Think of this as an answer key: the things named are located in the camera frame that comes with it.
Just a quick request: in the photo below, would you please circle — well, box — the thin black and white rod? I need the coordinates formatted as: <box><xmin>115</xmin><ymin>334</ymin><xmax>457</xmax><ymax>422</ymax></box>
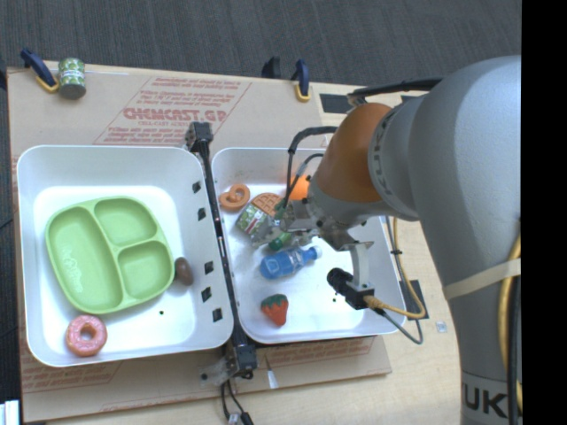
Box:
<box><xmin>198</xmin><ymin>142</ymin><xmax>245</xmax><ymax>387</ymax></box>

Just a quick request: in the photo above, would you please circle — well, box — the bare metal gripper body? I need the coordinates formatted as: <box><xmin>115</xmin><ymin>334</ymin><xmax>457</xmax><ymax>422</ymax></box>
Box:
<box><xmin>278</xmin><ymin>199</ymin><xmax>365</xmax><ymax>251</ymax></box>

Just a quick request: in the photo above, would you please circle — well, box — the green divided plate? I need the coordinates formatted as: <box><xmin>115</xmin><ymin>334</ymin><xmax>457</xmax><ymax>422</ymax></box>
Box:
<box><xmin>44</xmin><ymin>196</ymin><xmax>176</xmax><ymax>315</ymax></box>

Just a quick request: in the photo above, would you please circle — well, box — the brown waffle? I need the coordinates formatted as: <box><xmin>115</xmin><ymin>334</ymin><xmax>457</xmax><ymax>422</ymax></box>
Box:
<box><xmin>250</xmin><ymin>192</ymin><xmax>284</xmax><ymax>219</ymax></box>

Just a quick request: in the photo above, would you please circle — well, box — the red strawberry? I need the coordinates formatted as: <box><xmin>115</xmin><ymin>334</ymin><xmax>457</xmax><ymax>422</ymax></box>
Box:
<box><xmin>260</xmin><ymin>293</ymin><xmax>290</xmax><ymax>328</ymax></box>

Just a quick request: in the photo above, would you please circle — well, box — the orange pretzel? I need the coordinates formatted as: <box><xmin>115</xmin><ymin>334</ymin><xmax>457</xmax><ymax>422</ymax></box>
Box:
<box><xmin>218</xmin><ymin>182</ymin><xmax>252</xmax><ymax>213</ymax></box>

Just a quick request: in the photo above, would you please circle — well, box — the black cylinder on white bracket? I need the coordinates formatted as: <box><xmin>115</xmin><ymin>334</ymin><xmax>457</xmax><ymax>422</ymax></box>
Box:
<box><xmin>326</xmin><ymin>241</ymin><xmax>377</xmax><ymax>312</ymax></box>

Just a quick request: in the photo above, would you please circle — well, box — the brown cardboard board red print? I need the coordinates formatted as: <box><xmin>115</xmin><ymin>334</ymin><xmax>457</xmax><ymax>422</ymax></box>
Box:
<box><xmin>6</xmin><ymin>62</ymin><xmax>393</xmax><ymax>424</ymax></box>

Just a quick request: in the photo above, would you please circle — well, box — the blue clear plastic bottle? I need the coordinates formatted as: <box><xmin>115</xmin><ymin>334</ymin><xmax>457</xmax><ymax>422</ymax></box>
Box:
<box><xmin>259</xmin><ymin>244</ymin><xmax>323</xmax><ymax>281</ymax></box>

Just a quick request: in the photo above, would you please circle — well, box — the white plastic tray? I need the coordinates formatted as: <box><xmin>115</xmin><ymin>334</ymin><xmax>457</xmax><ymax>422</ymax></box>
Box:
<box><xmin>16</xmin><ymin>143</ymin><xmax>235</xmax><ymax>368</ymax></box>
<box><xmin>211</xmin><ymin>147</ymin><xmax>408</xmax><ymax>345</ymax></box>

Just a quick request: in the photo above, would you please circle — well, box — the green and white carton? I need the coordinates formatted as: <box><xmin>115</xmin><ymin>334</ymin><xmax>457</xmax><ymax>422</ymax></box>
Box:
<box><xmin>235</xmin><ymin>204</ymin><xmax>279</xmax><ymax>248</ymax></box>

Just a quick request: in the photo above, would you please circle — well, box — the pink doughnut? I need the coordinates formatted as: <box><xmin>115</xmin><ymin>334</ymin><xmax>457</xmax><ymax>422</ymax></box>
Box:
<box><xmin>65</xmin><ymin>314</ymin><xmax>109</xmax><ymax>358</ymax></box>

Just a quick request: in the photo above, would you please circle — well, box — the black block with thin wires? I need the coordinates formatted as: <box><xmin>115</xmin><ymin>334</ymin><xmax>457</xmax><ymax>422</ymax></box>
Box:
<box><xmin>226</xmin><ymin>343</ymin><xmax>260</xmax><ymax>378</ymax></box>
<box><xmin>184</xmin><ymin>120</ymin><xmax>215</xmax><ymax>153</ymax></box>

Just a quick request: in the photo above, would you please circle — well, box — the brown oval toy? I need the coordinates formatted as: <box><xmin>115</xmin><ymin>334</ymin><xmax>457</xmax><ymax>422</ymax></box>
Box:
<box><xmin>174</xmin><ymin>257</ymin><xmax>195</xmax><ymax>287</ymax></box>

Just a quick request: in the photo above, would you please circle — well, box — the green can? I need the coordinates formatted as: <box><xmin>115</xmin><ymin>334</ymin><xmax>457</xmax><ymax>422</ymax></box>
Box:
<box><xmin>57</xmin><ymin>57</ymin><xmax>88</xmax><ymax>101</ymax></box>

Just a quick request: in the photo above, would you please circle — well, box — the small green bottle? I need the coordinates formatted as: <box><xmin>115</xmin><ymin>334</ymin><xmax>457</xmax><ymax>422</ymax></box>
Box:
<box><xmin>268</xmin><ymin>232</ymin><xmax>294</xmax><ymax>252</ymax></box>

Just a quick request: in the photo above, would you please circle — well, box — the orange ball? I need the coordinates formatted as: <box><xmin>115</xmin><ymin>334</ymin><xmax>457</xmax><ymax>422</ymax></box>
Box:
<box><xmin>286</xmin><ymin>174</ymin><xmax>314</xmax><ymax>202</ymax></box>

